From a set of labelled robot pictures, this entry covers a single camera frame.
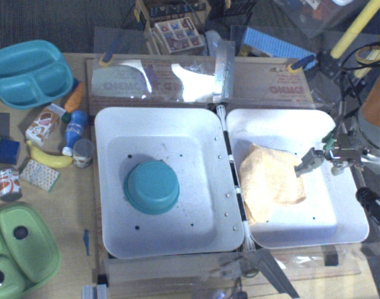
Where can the white and green patterned packet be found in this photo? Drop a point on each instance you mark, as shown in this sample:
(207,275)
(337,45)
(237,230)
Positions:
(40,175)

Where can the white and brown carton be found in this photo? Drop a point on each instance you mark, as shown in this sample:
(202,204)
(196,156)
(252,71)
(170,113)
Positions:
(42,126)

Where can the blue cube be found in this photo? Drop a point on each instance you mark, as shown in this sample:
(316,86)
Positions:
(8,151)

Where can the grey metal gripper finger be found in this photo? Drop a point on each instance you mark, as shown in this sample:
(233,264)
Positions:
(310,161)

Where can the yellow banana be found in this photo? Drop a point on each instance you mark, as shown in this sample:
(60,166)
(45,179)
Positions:
(50,160)

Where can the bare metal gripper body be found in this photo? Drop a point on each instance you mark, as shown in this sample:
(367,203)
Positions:
(345,151)

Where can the green divided plate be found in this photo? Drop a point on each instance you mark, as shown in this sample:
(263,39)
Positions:
(25,254)

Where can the teal bowl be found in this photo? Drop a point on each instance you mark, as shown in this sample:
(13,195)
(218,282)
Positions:
(152,187)

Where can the red and white can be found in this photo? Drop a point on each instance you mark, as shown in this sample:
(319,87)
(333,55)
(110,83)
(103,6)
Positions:
(9,184)

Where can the grey can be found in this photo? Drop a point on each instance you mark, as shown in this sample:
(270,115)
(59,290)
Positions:
(83,153)

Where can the blue divided plate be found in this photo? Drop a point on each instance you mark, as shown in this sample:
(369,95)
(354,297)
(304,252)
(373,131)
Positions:
(28,73)

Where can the black cylinder on white bracket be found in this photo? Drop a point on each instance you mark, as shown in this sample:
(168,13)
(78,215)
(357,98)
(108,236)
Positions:
(369,199)

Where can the orange carrot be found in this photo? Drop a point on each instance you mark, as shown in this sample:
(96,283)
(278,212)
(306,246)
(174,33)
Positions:
(74,100)

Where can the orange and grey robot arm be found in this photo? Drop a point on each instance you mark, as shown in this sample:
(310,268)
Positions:
(372,104)

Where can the yellow cloth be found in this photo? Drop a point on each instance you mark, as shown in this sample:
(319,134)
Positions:
(268,182)

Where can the white plastic tray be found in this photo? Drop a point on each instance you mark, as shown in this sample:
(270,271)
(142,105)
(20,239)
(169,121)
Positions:
(327,204)
(165,126)

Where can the blue bottle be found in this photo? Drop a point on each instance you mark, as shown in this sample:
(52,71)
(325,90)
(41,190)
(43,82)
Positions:
(74,128)

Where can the brown cardboard board red print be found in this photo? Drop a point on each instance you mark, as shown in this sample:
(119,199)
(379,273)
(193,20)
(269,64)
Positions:
(258,86)

